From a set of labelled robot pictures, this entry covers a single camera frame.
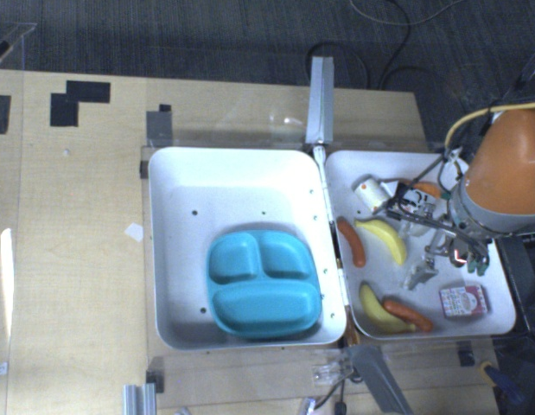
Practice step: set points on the blue divided plate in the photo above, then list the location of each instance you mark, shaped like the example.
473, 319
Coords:
263, 305

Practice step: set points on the pink and white carton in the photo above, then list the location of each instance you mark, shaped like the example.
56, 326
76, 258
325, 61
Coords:
463, 301

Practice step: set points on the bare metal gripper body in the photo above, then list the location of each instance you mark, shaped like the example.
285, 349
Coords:
461, 242

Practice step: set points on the yellow banana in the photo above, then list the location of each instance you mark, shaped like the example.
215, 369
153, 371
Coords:
373, 309
390, 238

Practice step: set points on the orange carrot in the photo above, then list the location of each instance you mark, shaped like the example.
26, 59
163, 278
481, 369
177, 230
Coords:
428, 188

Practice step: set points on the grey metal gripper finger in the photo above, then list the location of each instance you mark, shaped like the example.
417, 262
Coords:
435, 245
422, 275

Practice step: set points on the white plastic tray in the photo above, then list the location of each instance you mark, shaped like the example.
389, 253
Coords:
461, 275
232, 188

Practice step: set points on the orange sausage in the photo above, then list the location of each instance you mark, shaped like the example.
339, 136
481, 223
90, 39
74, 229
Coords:
407, 314
353, 242

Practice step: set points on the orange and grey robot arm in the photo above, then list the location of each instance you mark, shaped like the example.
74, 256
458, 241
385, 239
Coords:
505, 162

